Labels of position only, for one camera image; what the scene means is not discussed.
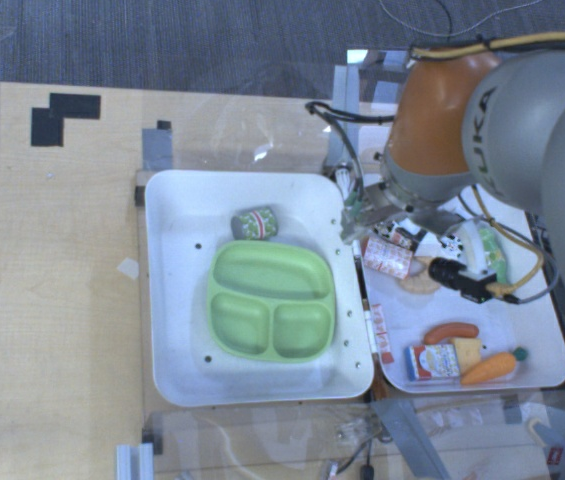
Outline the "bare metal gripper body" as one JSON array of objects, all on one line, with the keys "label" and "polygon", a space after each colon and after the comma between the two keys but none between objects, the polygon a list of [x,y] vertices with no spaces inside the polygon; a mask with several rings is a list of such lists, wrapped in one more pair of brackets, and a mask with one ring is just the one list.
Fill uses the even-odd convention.
[{"label": "bare metal gripper body", "polygon": [[398,214],[412,213],[414,207],[393,192],[394,186],[380,181],[364,189],[364,204],[360,211],[360,223],[371,226]]}]

